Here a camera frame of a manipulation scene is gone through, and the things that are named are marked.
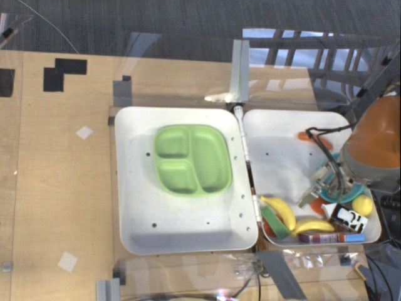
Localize black and white carton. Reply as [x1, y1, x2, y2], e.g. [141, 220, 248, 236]
[320, 202, 369, 235]

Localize thin black and white rod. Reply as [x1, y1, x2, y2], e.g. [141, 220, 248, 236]
[233, 105, 263, 223]

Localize white plastic tray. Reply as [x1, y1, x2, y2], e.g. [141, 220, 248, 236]
[242, 108, 383, 248]
[113, 105, 259, 256]

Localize blue and red packet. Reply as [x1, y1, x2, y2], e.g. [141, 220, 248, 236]
[338, 233, 367, 243]

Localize yellow banana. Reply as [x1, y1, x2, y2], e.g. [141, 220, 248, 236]
[259, 194, 297, 232]
[290, 218, 336, 237]

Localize orange carrot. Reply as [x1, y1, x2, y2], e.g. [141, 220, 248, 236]
[298, 131, 333, 151]

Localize red-orange toy slice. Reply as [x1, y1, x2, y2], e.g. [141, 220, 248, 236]
[310, 196, 332, 216]

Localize green rectangular block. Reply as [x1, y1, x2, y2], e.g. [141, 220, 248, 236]
[260, 205, 291, 241]

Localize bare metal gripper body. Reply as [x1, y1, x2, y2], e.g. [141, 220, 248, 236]
[310, 159, 355, 201]

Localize green divided plate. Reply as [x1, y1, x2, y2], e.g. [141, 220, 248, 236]
[152, 124, 233, 198]

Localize teal bowl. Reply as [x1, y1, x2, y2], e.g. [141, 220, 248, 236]
[313, 152, 366, 204]

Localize yellow lemon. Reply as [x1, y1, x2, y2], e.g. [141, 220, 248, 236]
[351, 194, 375, 217]

